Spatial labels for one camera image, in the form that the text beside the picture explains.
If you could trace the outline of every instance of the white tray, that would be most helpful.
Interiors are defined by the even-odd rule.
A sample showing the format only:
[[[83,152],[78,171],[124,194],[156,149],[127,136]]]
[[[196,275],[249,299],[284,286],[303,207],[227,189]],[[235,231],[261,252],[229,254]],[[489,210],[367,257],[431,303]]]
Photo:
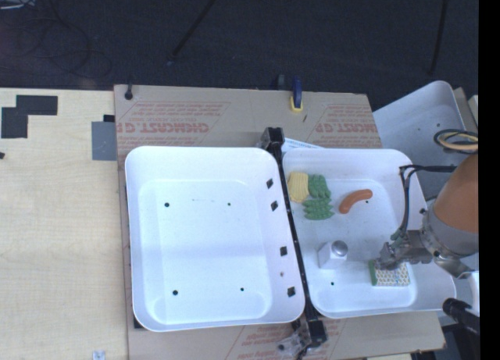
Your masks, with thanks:
[[[335,214],[322,221],[304,217],[303,206],[291,203],[311,301],[323,315],[338,319],[395,312],[441,310],[456,296],[452,277],[434,263],[407,265],[407,287],[374,287],[368,261],[379,256],[384,242],[399,227],[404,194],[399,166],[412,164],[393,149],[303,149],[284,156],[286,176],[292,171],[323,174],[331,190]],[[338,206],[350,192],[371,189],[368,202],[358,202],[341,214]],[[421,227],[420,209],[427,209],[418,176],[410,184],[409,230]],[[336,269],[319,267],[317,252],[330,241],[348,245],[347,259]]]
[[[305,306],[277,162],[140,147],[125,162],[133,308],[152,331],[285,323]]]

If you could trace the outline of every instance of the black fabric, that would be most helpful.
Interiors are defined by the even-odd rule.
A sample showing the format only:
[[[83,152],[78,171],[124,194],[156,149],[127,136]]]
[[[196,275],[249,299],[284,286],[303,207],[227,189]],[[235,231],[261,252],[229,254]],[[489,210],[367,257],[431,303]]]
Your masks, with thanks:
[[[435,80],[478,93],[479,0],[32,0],[0,10],[0,86],[114,84],[367,94],[376,110]]]

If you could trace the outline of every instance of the green sponge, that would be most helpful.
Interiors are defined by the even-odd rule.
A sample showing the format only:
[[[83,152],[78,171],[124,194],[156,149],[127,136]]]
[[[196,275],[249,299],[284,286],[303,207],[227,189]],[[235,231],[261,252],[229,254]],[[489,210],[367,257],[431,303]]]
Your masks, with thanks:
[[[375,262],[368,262],[372,285],[374,287],[407,287],[409,274],[406,263],[400,263],[396,269],[379,269]]]

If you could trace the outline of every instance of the toy sausage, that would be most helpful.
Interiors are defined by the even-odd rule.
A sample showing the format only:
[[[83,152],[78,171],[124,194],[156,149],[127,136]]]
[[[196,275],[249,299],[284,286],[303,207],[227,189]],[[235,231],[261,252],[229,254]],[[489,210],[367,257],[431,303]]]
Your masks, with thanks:
[[[373,196],[373,192],[370,189],[360,189],[359,191],[354,191],[347,195],[342,201],[341,205],[338,206],[338,211],[342,214],[349,213],[352,205],[357,201],[365,201]]]

